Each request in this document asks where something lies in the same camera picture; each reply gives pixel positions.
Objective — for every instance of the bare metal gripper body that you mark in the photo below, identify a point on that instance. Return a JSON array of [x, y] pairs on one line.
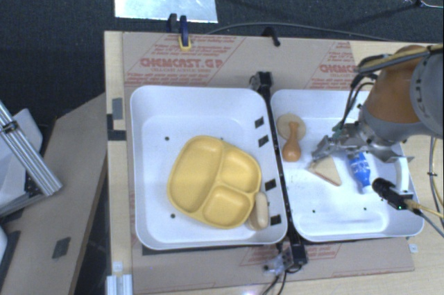
[[354, 141]]

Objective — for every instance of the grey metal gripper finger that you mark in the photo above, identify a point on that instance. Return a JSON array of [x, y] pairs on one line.
[[327, 154], [319, 146]]

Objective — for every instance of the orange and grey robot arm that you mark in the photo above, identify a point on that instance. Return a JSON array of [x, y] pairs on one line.
[[395, 95]]

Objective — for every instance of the tan triangular bread slice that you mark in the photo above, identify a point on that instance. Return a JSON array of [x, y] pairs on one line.
[[327, 172]]

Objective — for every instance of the blue and white bottle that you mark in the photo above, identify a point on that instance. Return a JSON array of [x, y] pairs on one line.
[[360, 170]]

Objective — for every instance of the thin black rod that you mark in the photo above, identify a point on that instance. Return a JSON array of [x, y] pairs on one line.
[[277, 154]]

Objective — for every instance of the beige round biscuit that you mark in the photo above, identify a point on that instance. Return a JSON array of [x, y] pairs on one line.
[[282, 123]]

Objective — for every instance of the white plastic tray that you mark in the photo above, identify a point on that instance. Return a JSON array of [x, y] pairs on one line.
[[333, 213], [156, 182]]

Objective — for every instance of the beige bread roll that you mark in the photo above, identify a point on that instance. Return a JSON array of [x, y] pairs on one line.
[[261, 213]]

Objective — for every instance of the yellow divided plate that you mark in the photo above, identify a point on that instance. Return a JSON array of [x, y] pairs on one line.
[[197, 175]]

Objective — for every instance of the brown cardboard board, red print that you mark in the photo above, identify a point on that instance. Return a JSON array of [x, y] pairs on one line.
[[208, 61]]

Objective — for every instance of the black cylinder on white bracket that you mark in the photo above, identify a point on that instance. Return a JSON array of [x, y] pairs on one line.
[[388, 191]]

